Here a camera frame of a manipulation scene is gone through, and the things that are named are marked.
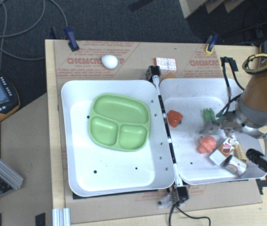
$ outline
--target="white egg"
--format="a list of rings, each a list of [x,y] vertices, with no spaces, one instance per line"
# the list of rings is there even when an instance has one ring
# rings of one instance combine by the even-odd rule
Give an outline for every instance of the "white egg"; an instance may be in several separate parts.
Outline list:
[[[101,61],[105,68],[113,70],[118,66],[118,58],[114,55],[104,55]]]

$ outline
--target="small carton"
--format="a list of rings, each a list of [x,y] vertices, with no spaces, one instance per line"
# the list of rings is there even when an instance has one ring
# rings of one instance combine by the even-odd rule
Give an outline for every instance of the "small carton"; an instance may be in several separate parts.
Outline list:
[[[231,153],[238,147],[239,142],[229,136],[211,155],[210,159],[216,164],[221,165]]]
[[[176,72],[176,61],[173,58],[156,58],[155,64],[157,66],[160,66],[162,72]]]

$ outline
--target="green divided plate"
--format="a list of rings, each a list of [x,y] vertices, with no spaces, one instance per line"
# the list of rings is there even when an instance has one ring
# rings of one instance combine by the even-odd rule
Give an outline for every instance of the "green divided plate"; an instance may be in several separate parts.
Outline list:
[[[137,151],[146,144],[149,129],[150,112],[142,101],[109,93],[94,99],[88,130],[98,145]]]

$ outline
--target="tin can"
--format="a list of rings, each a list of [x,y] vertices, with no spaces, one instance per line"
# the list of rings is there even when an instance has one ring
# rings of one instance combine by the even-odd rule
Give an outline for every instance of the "tin can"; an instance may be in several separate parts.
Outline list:
[[[225,161],[223,166],[229,171],[241,176],[246,171],[246,163],[239,160],[238,158],[230,155]]]

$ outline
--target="black floor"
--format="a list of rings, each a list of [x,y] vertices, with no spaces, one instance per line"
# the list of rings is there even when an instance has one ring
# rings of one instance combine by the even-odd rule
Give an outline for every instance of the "black floor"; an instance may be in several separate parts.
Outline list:
[[[203,43],[216,32],[217,44],[258,46],[267,40],[267,24],[222,38],[230,32],[267,21],[267,0],[246,0],[231,13],[220,5],[208,14],[199,8],[188,19],[183,17],[179,0],[54,0],[65,13],[77,40],[147,41]],[[42,0],[5,0],[7,34],[30,28],[43,12]],[[14,83],[21,107],[46,92],[44,39],[53,26],[63,31],[61,11],[45,0],[45,14],[30,31],[6,38],[0,70]],[[0,6],[0,35],[5,26]]]

